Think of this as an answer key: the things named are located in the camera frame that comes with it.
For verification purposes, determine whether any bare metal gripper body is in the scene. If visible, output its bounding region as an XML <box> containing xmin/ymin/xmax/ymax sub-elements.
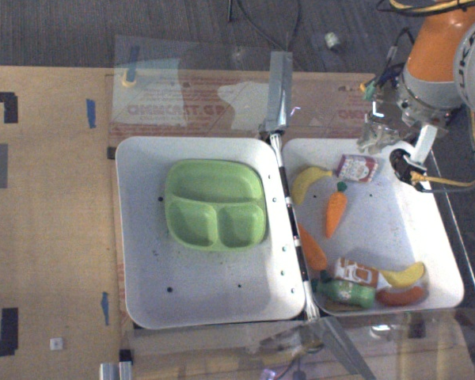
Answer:
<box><xmin>366</xmin><ymin>87</ymin><xmax>452</xmax><ymax>135</ymax></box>

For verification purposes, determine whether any pink and white carton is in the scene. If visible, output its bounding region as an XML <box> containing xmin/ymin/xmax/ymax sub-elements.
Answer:
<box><xmin>335</xmin><ymin>153</ymin><xmax>380</xmax><ymax>184</ymax></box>

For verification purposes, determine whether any orange carrot with green top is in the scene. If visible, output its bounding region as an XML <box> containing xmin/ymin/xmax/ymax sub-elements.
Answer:
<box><xmin>325</xmin><ymin>180</ymin><xmax>349</xmax><ymax>240</ymax></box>

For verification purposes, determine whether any yellow banana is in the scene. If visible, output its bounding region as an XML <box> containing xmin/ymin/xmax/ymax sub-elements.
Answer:
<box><xmin>379</xmin><ymin>260</ymin><xmax>426</xmax><ymax>290</ymax></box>
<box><xmin>291</xmin><ymin>165</ymin><xmax>336</xmax><ymax>207</ymax></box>

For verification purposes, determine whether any white plastic tray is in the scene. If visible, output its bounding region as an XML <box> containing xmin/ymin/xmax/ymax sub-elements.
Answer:
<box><xmin>280</xmin><ymin>137</ymin><xmax>466</xmax><ymax>317</ymax></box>
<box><xmin>114</xmin><ymin>135</ymin><xmax>307</xmax><ymax>330</ymax></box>

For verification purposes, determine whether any thin black and white rod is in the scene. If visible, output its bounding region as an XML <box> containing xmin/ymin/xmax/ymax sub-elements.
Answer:
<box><xmin>268</xmin><ymin>131</ymin><xmax>321</xmax><ymax>322</ymax></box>

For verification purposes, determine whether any orange and white carton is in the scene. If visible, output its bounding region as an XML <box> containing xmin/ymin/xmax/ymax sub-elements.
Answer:
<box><xmin>332</xmin><ymin>256</ymin><xmax>382</xmax><ymax>291</ymax></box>

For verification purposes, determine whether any green plastic bottle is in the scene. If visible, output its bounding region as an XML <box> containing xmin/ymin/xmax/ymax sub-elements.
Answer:
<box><xmin>315</xmin><ymin>276</ymin><xmax>378</xmax><ymax>310</ymax></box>

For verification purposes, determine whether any red sausage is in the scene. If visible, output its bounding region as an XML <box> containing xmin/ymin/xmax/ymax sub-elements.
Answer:
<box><xmin>374</xmin><ymin>285</ymin><xmax>427</xmax><ymax>308</ymax></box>

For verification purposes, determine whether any green divided plate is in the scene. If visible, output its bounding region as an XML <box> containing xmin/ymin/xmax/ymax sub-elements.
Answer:
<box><xmin>163</xmin><ymin>158</ymin><xmax>269</xmax><ymax>253</ymax></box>

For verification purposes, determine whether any brown cardboard board red print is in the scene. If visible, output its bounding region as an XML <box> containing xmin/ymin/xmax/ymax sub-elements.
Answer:
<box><xmin>104</xmin><ymin>70</ymin><xmax>475</xmax><ymax>374</ymax></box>

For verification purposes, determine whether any black cylinder on white bracket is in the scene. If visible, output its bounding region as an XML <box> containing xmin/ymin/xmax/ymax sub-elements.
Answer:
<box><xmin>389</xmin><ymin>123</ymin><xmax>439</xmax><ymax>185</ymax></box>

